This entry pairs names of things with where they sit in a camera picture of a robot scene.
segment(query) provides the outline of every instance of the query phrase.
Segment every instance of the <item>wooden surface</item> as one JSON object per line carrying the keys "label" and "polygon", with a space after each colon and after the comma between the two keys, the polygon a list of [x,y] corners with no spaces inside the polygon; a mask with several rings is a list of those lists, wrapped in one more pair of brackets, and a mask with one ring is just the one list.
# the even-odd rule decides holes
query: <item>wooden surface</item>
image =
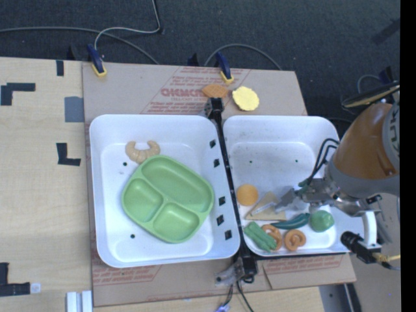
{"label": "wooden surface", "polygon": [[[0,262],[9,283],[40,283],[41,293],[0,298],[0,311],[65,311],[67,292],[91,290],[84,123],[67,123],[64,98],[82,97],[81,63],[0,58],[0,85],[36,83],[0,106]],[[56,143],[80,166],[58,164]],[[323,312],[317,287],[246,294],[254,311]],[[223,296],[94,311],[215,311]],[[232,311],[248,311],[241,295]]]}

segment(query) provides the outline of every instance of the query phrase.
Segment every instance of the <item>green plate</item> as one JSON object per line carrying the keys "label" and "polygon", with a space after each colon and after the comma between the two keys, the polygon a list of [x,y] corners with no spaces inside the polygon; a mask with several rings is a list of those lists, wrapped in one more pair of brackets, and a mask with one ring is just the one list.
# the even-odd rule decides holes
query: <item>green plate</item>
{"label": "green plate", "polygon": [[199,174],[164,155],[144,161],[122,194],[125,213],[156,237],[179,243],[200,228],[214,204],[212,186]]}

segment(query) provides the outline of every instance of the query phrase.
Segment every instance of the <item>cardboard box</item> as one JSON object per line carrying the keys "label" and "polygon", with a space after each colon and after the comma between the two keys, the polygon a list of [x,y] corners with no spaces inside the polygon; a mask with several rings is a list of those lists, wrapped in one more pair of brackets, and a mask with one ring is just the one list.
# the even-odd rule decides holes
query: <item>cardboard box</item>
{"label": "cardboard box", "polygon": [[[89,63],[83,64],[86,161],[90,208],[92,281],[95,306],[111,306],[156,300],[171,300],[226,294],[215,285],[215,275],[231,259],[196,261],[135,268],[111,268],[96,251],[94,202],[88,130],[102,114],[199,114],[204,115],[207,98],[202,88],[224,84],[217,68],[106,64],[107,75],[99,78]],[[252,88],[260,99],[247,115],[307,115],[292,71],[231,70],[235,80],[226,85]],[[242,114],[231,96],[224,98],[223,119]],[[348,254],[290,257],[258,261],[259,273],[245,291],[269,291],[346,283],[356,277]]]}

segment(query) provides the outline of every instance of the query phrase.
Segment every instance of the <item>green ball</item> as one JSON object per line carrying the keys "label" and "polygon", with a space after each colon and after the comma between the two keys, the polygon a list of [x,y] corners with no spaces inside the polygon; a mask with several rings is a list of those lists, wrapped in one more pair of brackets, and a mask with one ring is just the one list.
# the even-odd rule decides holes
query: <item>green ball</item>
{"label": "green ball", "polygon": [[324,210],[316,211],[309,217],[309,225],[313,231],[324,232],[335,224],[333,216]]}

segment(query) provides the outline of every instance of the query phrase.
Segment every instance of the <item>green cucumber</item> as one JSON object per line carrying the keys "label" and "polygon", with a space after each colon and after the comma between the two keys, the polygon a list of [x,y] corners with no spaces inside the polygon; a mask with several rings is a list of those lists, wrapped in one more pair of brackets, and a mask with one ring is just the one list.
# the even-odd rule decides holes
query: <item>green cucumber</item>
{"label": "green cucumber", "polygon": [[302,213],[302,214],[295,216],[294,218],[291,218],[290,220],[274,222],[270,224],[272,224],[275,228],[278,228],[278,229],[286,229],[286,230],[298,229],[308,224],[310,216],[311,215],[309,213]]}
{"label": "green cucumber", "polygon": [[271,250],[275,250],[278,246],[277,242],[265,233],[256,222],[250,222],[243,231],[264,251],[270,252]]}

